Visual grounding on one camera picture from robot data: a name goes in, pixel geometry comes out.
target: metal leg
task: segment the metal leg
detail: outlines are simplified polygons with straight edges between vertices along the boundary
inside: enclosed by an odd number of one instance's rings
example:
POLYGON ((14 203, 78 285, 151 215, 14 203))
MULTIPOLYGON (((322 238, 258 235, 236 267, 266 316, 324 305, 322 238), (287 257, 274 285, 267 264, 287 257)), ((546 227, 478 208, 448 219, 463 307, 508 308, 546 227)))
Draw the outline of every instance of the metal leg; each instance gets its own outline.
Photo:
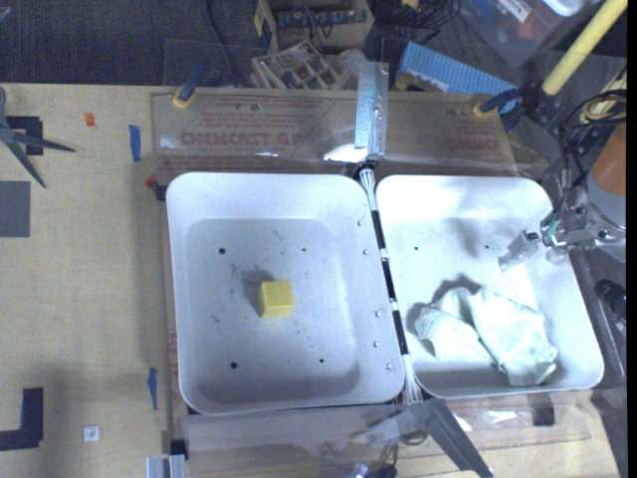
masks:
POLYGON ((461 471, 474 471, 481 478, 494 475, 467 434, 456 421, 445 400, 431 398, 412 405, 413 414, 461 471))
POLYGON ((599 411, 621 478, 628 478, 628 392, 624 387, 595 390, 590 398, 599 411))

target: yellow pole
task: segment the yellow pole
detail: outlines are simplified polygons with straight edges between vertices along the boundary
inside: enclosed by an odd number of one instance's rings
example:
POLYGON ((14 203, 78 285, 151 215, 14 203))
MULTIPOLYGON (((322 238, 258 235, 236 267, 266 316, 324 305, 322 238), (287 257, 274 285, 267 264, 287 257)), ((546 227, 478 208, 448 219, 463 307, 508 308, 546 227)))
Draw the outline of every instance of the yellow pole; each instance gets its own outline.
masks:
POLYGON ((579 68, 586 56, 593 50, 613 23, 628 8, 628 0, 606 0, 599 8, 586 28, 568 48, 561 60, 544 80, 542 89, 545 94, 554 96, 573 73, 579 68))

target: wooden table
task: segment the wooden table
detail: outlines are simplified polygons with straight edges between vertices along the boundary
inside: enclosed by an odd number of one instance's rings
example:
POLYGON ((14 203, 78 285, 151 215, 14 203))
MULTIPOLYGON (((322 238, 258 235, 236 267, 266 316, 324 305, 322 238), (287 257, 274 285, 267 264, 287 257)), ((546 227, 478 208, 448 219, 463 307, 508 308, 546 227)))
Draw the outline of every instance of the wooden table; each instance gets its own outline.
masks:
MULTIPOLYGON (((48 188, 31 182, 31 237, 0 239, 0 429, 19 426, 23 388, 45 392, 44 440, 0 452, 0 474, 143 476, 145 458, 166 451, 172 433, 163 209, 143 183, 154 171, 150 94, 162 88, 3 87, 9 115, 38 116, 48 139, 77 153, 47 150, 33 159, 48 188), (140 162, 131 156, 131 124, 141 131, 140 162), (95 424, 100 440, 85 442, 83 427, 95 424)), ((6 147, 0 180, 32 180, 6 147)), ((619 476, 596 410, 584 401, 581 415, 584 440, 481 453, 499 477, 619 476)), ((399 476, 449 465, 445 455, 401 460, 399 476)), ((193 465, 190 475, 206 473, 193 465)))

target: tray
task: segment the tray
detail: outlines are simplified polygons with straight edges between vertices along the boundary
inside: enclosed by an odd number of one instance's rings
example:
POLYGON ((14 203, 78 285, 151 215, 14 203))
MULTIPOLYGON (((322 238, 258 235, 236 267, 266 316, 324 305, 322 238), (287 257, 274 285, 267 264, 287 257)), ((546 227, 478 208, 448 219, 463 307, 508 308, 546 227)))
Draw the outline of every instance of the tray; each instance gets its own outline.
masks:
POLYGON ((363 189, 339 175, 186 173, 166 193, 179 386, 196 411, 379 403, 404 372, 363 189), (257 292, 289 280, 264 320, 257 292))
POLYGON ((376 189, 391 277, 416 376, 446 398, 588 389, 604 365, 567 258, 551 263, 540 250, 506 272, 498 257, 522 230, 538 231, 552 206, 535 182, 519 177, 390 176, 376 189), (434 358, 418 339, 422 306, 447 290, 487 286, 546 317, 557 370, 546 384, 510 387, 494 366, 434 358))

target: black bracket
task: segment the black bracket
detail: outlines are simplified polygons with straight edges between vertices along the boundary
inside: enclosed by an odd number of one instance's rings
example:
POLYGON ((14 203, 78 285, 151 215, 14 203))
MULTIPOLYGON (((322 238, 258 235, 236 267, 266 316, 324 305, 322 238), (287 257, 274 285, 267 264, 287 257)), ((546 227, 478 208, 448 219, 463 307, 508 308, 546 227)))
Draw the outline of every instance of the black bracket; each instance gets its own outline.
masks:
POLYGON ((556 122, 556 118, 559 115, 560 99, 546 94, 538 82, 521 87, 520 96, 526 116, 551 135, 559 136, 561 122, 556 122))
POLYGON ((165 202, 166 201, 166 190, 168 189, 168 186, 165 186, 163 184, 154 184, 152 186, 152 190, 155 193, 155 197, 157 198, 157 200, 161 201, 161 202, 165 202))
POLYGON ((188 448, 184 439, 172 439, 170 441, 170 455, 183 455, 188 460, 188 448))
POLYGON ((527 399, 531 406, 533 426, 555 425, 555 408, 550 394, 546 392, 529 393, 527 399))
MULTIPOLYGON (((11 129, 23 129, 27 136, 42 139, 44 125, 37 117, 7 117, 7 123, 11 129)), ((36 145, 26 146, 27 155, 42 155, 44 149, 36 145)))
POLYGON ((44 439, 44 389, 22 390, 22 416, 18 430, 0 432, 0 451, 37 448, 44 439))

